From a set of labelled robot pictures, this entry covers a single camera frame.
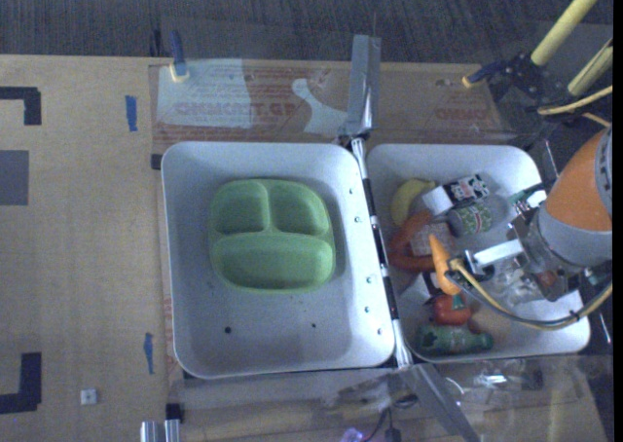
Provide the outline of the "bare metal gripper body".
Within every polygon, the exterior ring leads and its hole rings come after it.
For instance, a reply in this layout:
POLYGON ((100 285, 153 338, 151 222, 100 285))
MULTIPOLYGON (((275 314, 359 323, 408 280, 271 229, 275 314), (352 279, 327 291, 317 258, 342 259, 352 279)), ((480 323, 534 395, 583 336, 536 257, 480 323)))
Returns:
POLYGON ((538 213, 538 208, 520 210, 509 224, 507 237, 521 246, 516 259, 524 274, 535 283, 545 300, 555 302, 568 290, 568 262, 541 234, 538 213))

